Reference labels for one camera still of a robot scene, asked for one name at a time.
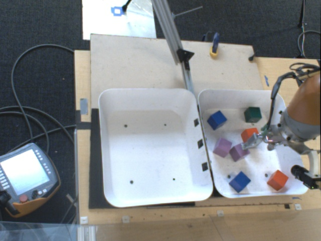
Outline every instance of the green cube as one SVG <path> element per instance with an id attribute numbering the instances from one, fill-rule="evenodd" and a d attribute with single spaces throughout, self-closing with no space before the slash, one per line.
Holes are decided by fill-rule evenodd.
<path id="1" fill-rule="evenodd" d="M 256 123 L 262 119 L 259 107 L 248 107 L 244 112 L 244 116 L 247 123 Z"/>

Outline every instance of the blue square marker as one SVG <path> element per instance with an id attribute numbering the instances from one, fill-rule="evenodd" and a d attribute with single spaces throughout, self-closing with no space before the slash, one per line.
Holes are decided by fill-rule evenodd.
<path id="1" fill-rule="evenodd" d="M 212 114 L 207 120 L 208 124 L 212 127 L 213 130 L 221 127 L 226 121 L 227 119 L 220 110 Z"/>
<path id="2" fill-rule="evenodd" d="M 250 179 L 243 173 L 243 171 L 240 171 L 239 174 L 236 175 L 234 179 L 230 181 L 230 186 L 235 189 L 236 192 L 241 192 L 248 183 L 250 183 Z"/>

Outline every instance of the control button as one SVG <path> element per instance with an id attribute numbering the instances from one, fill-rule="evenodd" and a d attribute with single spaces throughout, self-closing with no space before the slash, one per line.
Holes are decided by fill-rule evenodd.
<path id="1" fill-rule="evenodd" d="M 25 202 L 28 202 L 28 196 L 23 194 L 19 197 L 19 201 L 20 203 L 25 203 Z"/>

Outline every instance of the hole in tray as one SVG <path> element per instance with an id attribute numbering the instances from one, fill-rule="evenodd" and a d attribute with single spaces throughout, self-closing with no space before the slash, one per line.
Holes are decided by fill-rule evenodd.
<path id="1" fill-rule="evenodd" d="M 201 148 L 204 144 L 203 144 L 203 139 L 198 140 L 197 145 L 199 146 L 199 148 Z"/>
<path id="2" fill-rule="evenodd" d="M 196 119 L 194 120 L 194 126 L 197 126 L 198 124 L 200 124 L 200 123 L 199 123 L 199 119 L 196 118 Z"/>
<path id="3" fill-rule="evenodd" d="M 203 169 L 203 171 L 206 171 L 209 169 L 209 166 L 207 165 L 207 163 L 202 164 L 202 169 Z"/>

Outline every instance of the white plastic tray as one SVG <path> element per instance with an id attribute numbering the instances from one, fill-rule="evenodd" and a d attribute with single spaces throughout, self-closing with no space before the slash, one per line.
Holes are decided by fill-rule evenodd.
<path id="1" fill-rule="evenodd" d="M 213 192 L 195 97 L 109 89 L 99 97 L 103 186 L 116 207 L 200 201 Z"/>
<path id="2" fill-rule="evenodd" d="M 214 145 L 219 138 L 226 138 L 232 146 L 242 141 L 241 133 L 248 128 L 257 128 L 259 131 L 268 119 L 270 110 L 270 91 L 258 90 L 204 90 L 199 95 L 199 105 L 206 137 L 207 149 L 213 170 L 216 189 L 225 197 L 236 198 L 245 196 L 292 195 L 303 194 L 307 188 L 291 174 L 291 167 L 301 165 L 301 156 L 289 147 L 277 146 L 275 150 L 268 151 L 267 145 L 261 143 L 258 147 L 250 149 L 250 155 L 243 160 L 234 162 L 231 155 L 222 158 L 213 153 Z M 246 123 L 244 111 L 250 107 L 260 107 L 262 119 L 255 124 Z M 274 114 L 271 124 L 280 120 L 280 110 L 285 109 L 283 99 L 276 98 Z M 215 131 L 207 123 L 209 116 L 220 110 L 227 122 Z M 286 185 L 275 191 L 267 185 L 267 180 L 276 170 L 282 171 L 289 177 Z M 237 193 L 229 182 L 243 171 L 251 182 L 240 193 Z"/>

